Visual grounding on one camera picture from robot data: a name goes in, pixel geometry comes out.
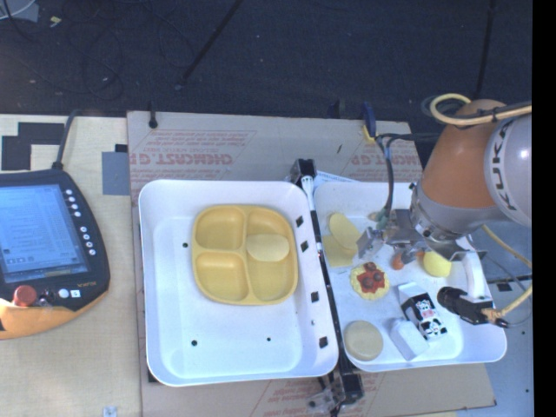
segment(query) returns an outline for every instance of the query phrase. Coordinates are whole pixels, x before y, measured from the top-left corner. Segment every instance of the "black mat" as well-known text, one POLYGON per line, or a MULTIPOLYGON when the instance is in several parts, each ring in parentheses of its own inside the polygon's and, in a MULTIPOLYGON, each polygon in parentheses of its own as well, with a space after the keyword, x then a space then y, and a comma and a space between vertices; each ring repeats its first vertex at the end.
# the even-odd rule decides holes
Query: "black mat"
POLYGON ((357 118, 368 102, 434 132, 431 96, 532 99, 533 0, 35 3, 36 20, 0 11, 0 113, 357 118))

